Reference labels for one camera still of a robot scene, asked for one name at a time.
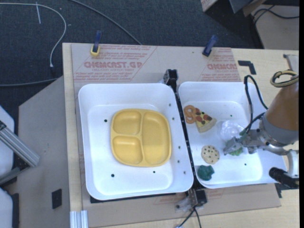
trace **green object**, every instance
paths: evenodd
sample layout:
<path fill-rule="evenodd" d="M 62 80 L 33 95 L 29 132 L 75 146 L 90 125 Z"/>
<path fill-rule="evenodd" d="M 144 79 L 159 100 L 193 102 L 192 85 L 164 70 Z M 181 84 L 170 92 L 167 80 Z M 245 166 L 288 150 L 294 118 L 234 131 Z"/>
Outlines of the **green object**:
<path fill-rule="evenodd" d="M 230 152 L 229 154 L 239 156 L 241 153 L 243 153 L 243 148 L 242 147 L 239 148 L 238 150 Z"/>
<path fill-rule="evenodd" d="M 198 169 L 198 176 L 204 181 L 209 181 L 212 178 L 213 173 L 214 170 L 211 165 L 209 166 L 201 165 Z"/>

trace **pretzel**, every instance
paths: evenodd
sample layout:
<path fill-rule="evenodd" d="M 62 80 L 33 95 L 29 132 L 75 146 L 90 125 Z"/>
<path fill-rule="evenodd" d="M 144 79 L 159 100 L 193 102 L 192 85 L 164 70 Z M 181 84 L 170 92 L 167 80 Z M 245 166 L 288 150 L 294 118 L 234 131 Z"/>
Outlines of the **pretzel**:
<path fill-rule="evenodd" d="M 188 105 L 184 108 L 184 115 L 185 115 L 186 123 L 188 123 L 188 124 L 195 123 L 195 117 L 196 117 L 195 112 L 196 112 L 196 109 L 192 105 Z"/>

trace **white cable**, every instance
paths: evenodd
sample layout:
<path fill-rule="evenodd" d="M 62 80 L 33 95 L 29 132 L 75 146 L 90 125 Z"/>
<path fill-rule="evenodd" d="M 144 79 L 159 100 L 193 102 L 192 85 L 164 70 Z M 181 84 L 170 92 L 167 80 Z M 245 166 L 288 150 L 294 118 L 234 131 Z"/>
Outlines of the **white cable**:
<path fill-rule="evenodd" d="M 63 20 L 63 22 L 65 24 L 65 29 L 64 29 L 64 31 L 63 31 L 62 36 L 60 37 L 60 39 L 54 45 L 54 47 L 53 47 L 53 49 L 51 51 L 51 54 L 50 54 L 49 62 L 50 62 L 50 67 L 53 70 L 54 69 L 54 65 L 52 63 L 52 57 L 53 57 L 54 50 L 58 46 L 58 44 L 60 43 L 60 41 L 62 40 L 63 36 L 66 34 L 67 23 L 66 23 L 66 20 L 64 19 L 64 17 L 58 11 L 56 11 L 55 9 L 52 9 L 52 8 L 50 8 L 48 6 L 45 6 L 45 5 L 42 5 L 42 4 L 37 4 L 37 3 L 0 2 L 0 5 L 24 5 L 24 6 L 36 6 L 36 7 L 37 6 L 41 6 L 41 7 L 44 7 L 46 9 L 52 10 L 53 12 L 55 12 L 56 14 L 58 14 L 61 17 L 61 19 Z"/>

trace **blue clamp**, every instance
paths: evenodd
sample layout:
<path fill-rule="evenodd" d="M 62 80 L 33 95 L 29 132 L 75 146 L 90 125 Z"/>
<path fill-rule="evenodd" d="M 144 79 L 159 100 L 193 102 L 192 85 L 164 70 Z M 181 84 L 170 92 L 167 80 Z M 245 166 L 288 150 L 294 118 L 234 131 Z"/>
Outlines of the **blue clamp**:
<path fill-rule="evenodd" d="M 98 56 L 98 54 L 99 54 L 99 51 L 100 51 L 99 42 L 101 40 L 101 36 L 102 36 L 102 31 L 98 30 L 97 33 L 96 33 L 96 37 L 95 37 L 95 43 L 91 47 L 91 55 L 92 56 Z"/>
<path fill-rule="evenodd" d="M 213 45 L 217 42 L 218 37 L 213 35 L 211 37 L 211 39 L 209 40 L 208 44 L 206 45 L 204 51 L 202 52 L 203 55 L 209 57 L 210 53 L 211 53 L 211 48 L 213 47 Z"/>

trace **cookie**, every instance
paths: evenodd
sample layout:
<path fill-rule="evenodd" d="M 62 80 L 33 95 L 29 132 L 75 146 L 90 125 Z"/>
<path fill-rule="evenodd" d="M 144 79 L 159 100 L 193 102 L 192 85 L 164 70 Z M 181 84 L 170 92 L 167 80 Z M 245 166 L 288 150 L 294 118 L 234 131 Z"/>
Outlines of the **cookie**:
<path fill-rule="evenodd" d="M 219 160 L 219 151 L 212 145 L 207 144 L 201 149 L 201 156 L 208 164 L 215 164 Z"/>

